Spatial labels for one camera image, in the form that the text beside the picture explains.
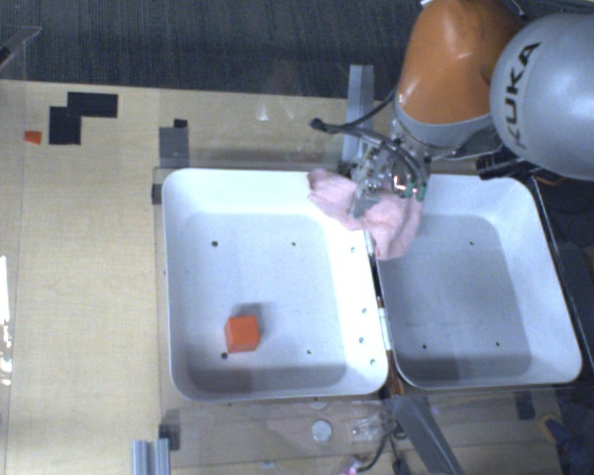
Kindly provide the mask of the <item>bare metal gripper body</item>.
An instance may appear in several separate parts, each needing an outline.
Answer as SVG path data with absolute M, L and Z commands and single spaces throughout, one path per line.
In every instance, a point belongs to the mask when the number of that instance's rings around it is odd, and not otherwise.
M 355 200 L 377 200 L 381 189 L 401 198 L 424 200 L 428 167 L 399 140 L 360 135 L 364 153 L 354 169 Z

